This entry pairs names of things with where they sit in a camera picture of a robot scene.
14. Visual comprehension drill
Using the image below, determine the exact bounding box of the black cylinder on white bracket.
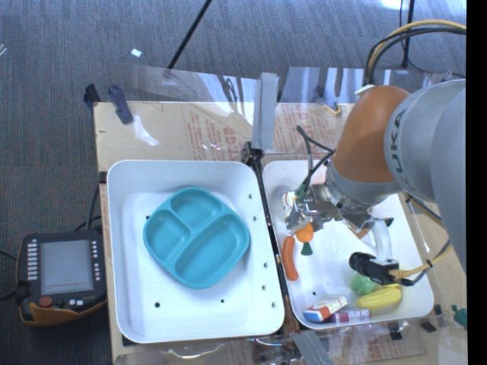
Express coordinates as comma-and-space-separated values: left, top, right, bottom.
348, 217, 401, 286

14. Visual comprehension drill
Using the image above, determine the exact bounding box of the orange and white carton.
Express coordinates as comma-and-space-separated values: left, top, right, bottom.
302, 294, 349, 324

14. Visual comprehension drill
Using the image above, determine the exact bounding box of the white printed carton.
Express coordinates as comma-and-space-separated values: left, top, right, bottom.
281, 190, 301, 214

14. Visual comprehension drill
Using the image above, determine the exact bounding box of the white plastic tray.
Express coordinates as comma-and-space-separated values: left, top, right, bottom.
262, 159, 435, 331
106, 159, 286, 344

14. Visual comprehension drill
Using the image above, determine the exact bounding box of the red and white box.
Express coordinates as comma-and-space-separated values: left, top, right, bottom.
333, 308, 371, 324

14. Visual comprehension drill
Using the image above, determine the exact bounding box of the blue divided plate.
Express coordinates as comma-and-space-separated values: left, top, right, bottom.
142, 186, 252, 290

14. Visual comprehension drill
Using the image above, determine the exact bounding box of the yellow corn cob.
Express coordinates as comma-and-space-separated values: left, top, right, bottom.
356, 284, 403, 313

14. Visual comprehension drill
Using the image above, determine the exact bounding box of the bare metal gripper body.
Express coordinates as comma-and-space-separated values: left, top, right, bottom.
301, 183, 377, 232

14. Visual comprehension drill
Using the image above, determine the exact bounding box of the orange sausage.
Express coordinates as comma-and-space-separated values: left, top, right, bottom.
281, 235, 300, 282

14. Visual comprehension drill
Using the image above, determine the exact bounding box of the orange carrot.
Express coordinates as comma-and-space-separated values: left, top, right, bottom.
294, 222, 316, 257

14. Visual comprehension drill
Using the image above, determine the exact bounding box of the green toy vegetable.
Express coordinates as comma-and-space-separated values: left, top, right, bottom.
349, 272, 377, 297

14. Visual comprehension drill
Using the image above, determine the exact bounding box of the brown cardboard board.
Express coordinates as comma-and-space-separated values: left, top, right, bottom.
93, 100, 467, 365

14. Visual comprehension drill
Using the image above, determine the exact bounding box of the black block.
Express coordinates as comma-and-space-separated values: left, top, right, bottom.
240, 141, 264, 167

